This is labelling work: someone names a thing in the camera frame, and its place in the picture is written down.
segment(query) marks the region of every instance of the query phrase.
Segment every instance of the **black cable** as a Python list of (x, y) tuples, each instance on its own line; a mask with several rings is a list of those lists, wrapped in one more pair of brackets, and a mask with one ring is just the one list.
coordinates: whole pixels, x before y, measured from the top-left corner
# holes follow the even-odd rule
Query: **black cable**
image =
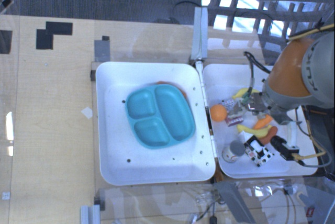
[(313, 28), (305, 29), (305, 30), (302, 30), (302, 31), (298, 31), (298, 32), (296, 32), (296, 33), (294, 33), (294, 34), (289, 35), (288, 37), (289, 37), (289, 38), (296, 37), (296, 36), (298, 36), (298, 35), (302, 35), (302, 34), (308, 33), (308, 32), (310, 32), (310, 31), (312, 31), (312, 30), (316, 30), (316, 29), (317, 29), (319, 32), (334, 31), (334, 28), (328, 28), (328, 29), (321, 30), (321, 27), (322, 27), (323, 25), (324, 25), (324, 24), (322, 24), (322, 23), (320, 23), (319, 25), (316, 24), (316, 26), (313, 27)]
[(320, 30), (320, 28), (324, 25), (325, 23), (322, 21), (322, 17), (319, 19), (318, 22), (315, 23), (314, 28)]
[(266, 72), (267, 74), (269, 74), (271, 72), (266, 67), (264, 67), (263, 64), (261, 64), (260, 62), (258, 62), (256, 60), (256, 58), (253, 56), (252, 53), (245, 51), (243, 54), (248, 58), (249, 61), (252, 61), (252, 63), (255, 64), (255, 66), (257, 68), (259, 68), (260, 70), (262, 70), (263, 72)]
[(173, 6), (173, 8), (172, 8), (172, 13), (174, 13), (174, 9), (175, 9), (176, 6), (178, 6), (179, 4), (193, 4), (193, 5), (197, 6), (197, 7), (201, 7), (200, 4), (198, 4), (198, 3), (196, 3), (196, 2), (193, 2), (193, 1), (180, 1), (180, 2), (176, 3), (176, 4)]
[(296, 223), (296, 219), (297, 219), (297, 210), (295, 208), (294, 202), (292, 197), (290, 196), (290, 194), (285, 195), (285, 197), (288, 197), (291, 200), (292, 206), (293, 206), (293, 211), (294, 211), (294, 221), (292, 223)]
[(323, 167), (327, 167), (328, 165), (331, 164), (331, 161), (332, 159), (329, 159), (329, 161), (327, 163), (324, 163), (324, 164), (318, 164), (318, 165), (308, 165), (308, 164), (305, 164), (304, 161), (302, 160), (299, 160), (297, 163), (300, 164), (301, 166), (304, 166), (304, 167), (310, 167), (310, 168), (323, 168)]
[(252, 93), (252, 89), (253, 89), (253, 80), (254, 80), (254, 74), (253, 74), (253, 61), (250, 57), (250, 53), (249, 52), (244, 52), (243, 53), (247, 59), (249, 60), (249, 66), (250, 66), (250, 71), (251, 71), (251, 81), (250, 81), (250, 86), (248, 88), (248, 91), (246, 92), (246, 94), (244, 95), (245, 97), (250, 97), (251, 93)]
[(196, 221), (199, 221), (201, 219), (203, 219), (203, 217), (207, 214), (207, 212), (210, 210), (210, 208), (212, 207), (213, 204), (215, 204), (216, 201), (214, 201), (213, 203), (211, 203), (207, 208), (206, 210), (197, 218)]
[(302, 127), (300, 126), (301, 122), (299, 122), (299, 118), (298, 118), (298, 108), (295, 108), (294, 110), (295, 110), (295, 118), (296, 118), (296, 120), (297, 120), (297, 126), (298, 126), (299, 130), (300, 130), (303, 134), (305, 134), (306, 136), (309, 137), (309, 134), (308, 134), (307, 132), (303, 131)]
[(247, 11), (247, 12), (243, 12), (240, 16), (243, 16), (244, 14), (251, 14), (251, 13), (260, 13), (260, 14), (263, 14), (264, 16), (267, 16), (270, 20), (274, 21), (274, 18), (270, 15), (268, 15), (266, 12), (262, 12), (261, 10), (250, 10), (250, 11)]
[(215, 216), (215, 203), (213, 204), (213, 214), (212, 216), (209, 218), (209, 224), (217, 224), (218, 223), (218, 219)]

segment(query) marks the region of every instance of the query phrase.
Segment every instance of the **black object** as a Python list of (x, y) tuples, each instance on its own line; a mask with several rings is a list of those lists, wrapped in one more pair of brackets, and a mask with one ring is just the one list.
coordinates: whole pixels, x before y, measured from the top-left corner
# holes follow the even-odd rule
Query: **black object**
[(284, 194), (285, 195), (292, 195), (292, 194), (294, 194), (294, 190), (293, 190), (292, 185), (286, 185), (284, 187)]
[(36, 49), (53, 49), (53, 35), (47, 34), (45, 29), (36, 31)]
[(254, 57), (254, 55), (250, 52), (243, 52), (243, 55), (249, 60), (250, 64), (254, 64), (257, 68), (259, 68), (261, 71), (266, 72), (267, 74), (269, 74), (271, 71), (269, 69), (267, 69), (266, 67), (264, 67), (263, 64), (261, 64), (259, 61), (257, 61), (257, 59)]
[(11, 4), (11, 2), (12, 0), (3, 0), (1, 4), (6, 8), (8, 5)]
[(72, 23), (47, 21), (46, 31), (48, 35), (72, 35)]
[(274, 136), (270, 143), (286, 161), (293, 161), (292, 153), (299, 153), (299, 149), (288, 147), (287, 141), (280, 136)]
[(100, 197), (94, 197), (94, 205), (100, 205), (100, 211), (105, 211), (105, 201), (101, 200)]
[(218, 219), (216, 218), (216, 216), (211, 216), (209, 218), (209, 224), (217, 224), (218, 223)]
[(72, 35), (72, 23), (47, 21), (46, 29), (38, 29), (36, 49), (53, 49), (53, 35)]
[(94, 41), (94, 61), (110, 61), (109, 40)]
[(9, 54), (12, 47), (11, 30), (0, 30), (0, 54)]
[(96, 74), (96, 71), (91, 70), (91, 73), (90, 73), (91, 82), (95, 82), (95, 74)]
[(215, 204), (215, 201), (213, 202), (213, 203), (211, 203), (209, 206), (207, 206), (207, 208), (206, 208), (206, 210), (196, 219), (196, 222), (197, 221), (199, 221), (199, 220), (201, 220), (201, 219), (203, 219), (204, 218), (204, 216), (208, 213), (208, 211), (210, 210), (210, 208), (212, 207), (212, 206), (214, 206), (214, 204)]

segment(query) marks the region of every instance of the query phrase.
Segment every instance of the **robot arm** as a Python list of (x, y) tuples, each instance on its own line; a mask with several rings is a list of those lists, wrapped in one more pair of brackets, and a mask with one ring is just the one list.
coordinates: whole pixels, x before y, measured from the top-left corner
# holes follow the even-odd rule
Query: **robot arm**
[(287, 111), (300, 105), (334, 107), (334, 33), (313, 41), (292, 41), (282, 52), (264, 82), (253, 93), (247, 109), (270, 114), (280, 125), (292, 121)]

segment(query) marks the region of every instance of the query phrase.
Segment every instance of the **wooden table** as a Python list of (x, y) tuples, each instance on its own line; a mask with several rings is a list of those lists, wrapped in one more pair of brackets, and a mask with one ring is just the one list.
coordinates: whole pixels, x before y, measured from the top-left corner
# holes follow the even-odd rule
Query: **wooden table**
[[(13, 40), (11, 53), (0, 54), (0, 82), (12, 89), (2, 88), (0, 94), (8, 102), (6, 108), (15, 112), (15, 139), (14, 156), (1, 158), (0, 163), (1, 172), (8, 171), (0, 175), (1, 190), (11, 193), (10, 200), (0, 205), (0, 219), (4, 216), (4, 222), (0, 222), (79, 223), (80, 207), (93, 204), (98, 171), (94, 164), (93, 121), (82, 113), (93, 104), (90, 71), (94, 40), (110, 37), (112, 60), (170, 59), (186, 63), (193, 27), (2, 17), (7, 18), (0, 21), (0, 29), (13, 30)], [(45, 29), (47, 21), (73, 23), (73, 33), (54, 35), (53, 50), (37, 50), (36, 30)], [(261, 50), (255, 49), (254, 53), (261, 54)], [(2, 138), (0, 143), (7, 142)], [(11, 182), (11, 186), (1, 182)], [(226, 209), (223, 211), (222, 220), (232, 218)], [(185, 216), (172, 219), (184, 223)], [(126, 223), (150, 220), (171, 223), (164, 217), (129, 219)]]

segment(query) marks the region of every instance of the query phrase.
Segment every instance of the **cable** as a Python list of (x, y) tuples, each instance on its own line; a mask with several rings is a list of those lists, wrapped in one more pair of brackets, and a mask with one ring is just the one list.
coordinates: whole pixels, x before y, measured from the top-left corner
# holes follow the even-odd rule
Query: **cable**
[(253, 56), (252, 53), (245, 51), (245, 52), (243, 52), (243, 55), (245, 55), (249, 61), (252, 61), (252, 63), (255, 64), (256, 67), (259, 68), (260, 70), (262, 70), (263, 72), (266, 72), (267, 74), (269, 74), (271, 72), (266, 67), (264, 67), (263, 64), (261, 64), (260, 62), (258, 62), (256, 60), (256, 58)]
[(295, 208), (295, 205), (294, 205), (294, 202), (293, 202), (293, 199), (292, 197), (290, 196), (290, 194), (287, 194), (285, 195), (286, 197), (288, 197), (290, 200), (291, 200), (291, 203), (292, 203), (292, 206), (293, 206), (293, 210), (294, 210), (294, 221), (292, 223), (296, 223), (296, 220), (297, 220), (297, 211), (296, 211), (296, 208)]
[[(297, 120), (297, 126), (300, 129), (300, 131), (302, 133), (304, 133), (305, 135), (307, 135), (310, 140), (312, 141), (313, 145), (320, 151), (319, 153), (316, 154), (311, 154), (311, 155), (307, 155), (307, 156), (301, 156), (298, 153), (292, 153), (292, 156), (294, 157), (295, 161), (300, 164), (301, 166), (304, 167), (310, 167), (310, 168), (322, 168), (322, 167), (326, 167), (328, 165), (331, 164), (332, 162), (332, 156), (329, 153), (329, 151), (327, 149), (325, 149), (325, 147), (317, 140), (315, 139), (312, 134), (311, 134), (311, 129), (310, 129), (310, 124), (309, 124), (309, 120), (306, 121), (307, 123), (307, 129), (308, 129), (308, 133), (304, 132), (300, 126), (299, 120), (298, 120), (298, 112), (297, 112), (297, 108), (295, 109), (295, 116), (296, 116), (296, 120)], [(319, 164), (319, 165), (309, 165), (309, 164), (305, 164), (305, 162), (303, 160), (305, 159), (310, 159), (310, 158), (315, 158), (315, 157), (320, 157), (327, 154), (328, 156), (328, 162), (324, 163), (324, 164)]]
[(174, 10), (175, 10), (176, 6), (178, 6), (179, 4), (193, 4), (193, 5), (197, 6), (197, 7), (201, 7), (200, 4), (198, 4), (198, 3), (196, 3), (196, 2), (193, 2), (193, 1), (181, 1), (181, 2), (176, 3), (176, 4), (173, 6), (173, 8), (172, 8), (172, 13), (174, 13)]
[(265, 12), (263, 12), (263, 11), (261, 11), (261, 10), (255, 10), (255, 9), (250, 10), (250, 11), (247, 11), (247, 12), (243, 12), (240, 16), (243, 16), (243, 15), (245, 15), (245, 14), (247, 14), (247, 13), (249, 13), (249, 14), (251, 14), (251, 13), (260, 13), (260, 14), (263, 14), (264, 16), (267, 16), (267, 17), (268, 17), (269, 19), (271, 19), (272, 21), (275, 20), (273, 17), (271, 17), (271, 16), (268, 15), (267, 13), (265, 13)]
[(309, 134), (305, 131), (303, 131), (302, 127), (300, 126), (301, 125), (301, 122), (299, 121), (299, 118), (298, 118), (298, 108), (295, 108), (295, 118), (296, 118), (296, 123), (297, 123), (297, 126), (299, 128), (299, 130), (306, 136), (309, 137)]
[(313, 28), (313, 29), (308, 29), (308, 30), (304, 30), (304, 31), (301, 31), (301, 32), (297, 32), (293, 35), (290, 35), (288, 36), (288, 39), (287, 41), (293, 41), (293, 40), (296, 40), (296, 39), (300, 39), (302, 37), (305, 37), (307, 35), (311, 35), (311, 34), (315, 34), (315, 33), (318, 33), (318, 32), (321, 32), (321, 31), (334, 31), (335, 27), (335, 24), (329, 24), (329, 25), (326, 25), (326, 26), (323, 26), (323, 27), (320, 27), (320, 28)]
[(268, 197), (266, 197), (266, 198), (260, 200), (260, 203), (264, 202), (265, 200), (269, 199), (270, 197), (274, 197), (274, 194), (275, 194), (276, 192), (278, 192), (278, 191), (281, 191), (281, 192), (284, 194), (284, 197), (285, 197), (285, 199), (286, 199), (286, 204), (287, 204), (287, 206), (286, 206), (286, 220), (285, 220), (285, 224), (288, 224), (288, 220), (289, 220), (289, 208), (288, 208), (288, 207), (289, 207), (289, 202), (288, 202), (288, 198), (287, 198), (288, 195), (285, 194), (285, 191), (284, 191), (282, 188), (276, 188), (276, 189), (273, 191), (272, 195), (270, 195), (270, 196), (268, 196)]
[(218, 219), (215, 216), (215, 203), (213, 204), (213, 214), (211, 215), (211, 217), (209, 218), (209, 224), (217, 224), (218, 223)]
[(253, 61), (252, 61), (251, 56), (250, 56), (252, 54), (249, 53), (249, 52), (244, 52), (243, 55), (245, 55), (247, 57), (247, 59), (249, 60), (249, 66), (250, 66), (250, 71), (251, 71), (249, 88), (248, 88), (247, 92), (242, 96), (243, 97), (243, 103), (245, 103), (245, 102), (248, 101), (248, 99), (249, 99), (249, 97), (252, 93), (252, 89), (253, 89), (253, 86), (254, 86), (255, 79), (254, 79), (254, 75), (253, 75)]
[(212, 207), (212, 205), (214, 205), (216, 203), (216, 201), (214, 201), (213, 203), (211, 203), (206, 210), (197, 218), (196, 222), (203, 219), (203, 217), (207, 214), (207, 212), (210, 210), (210, 208)]

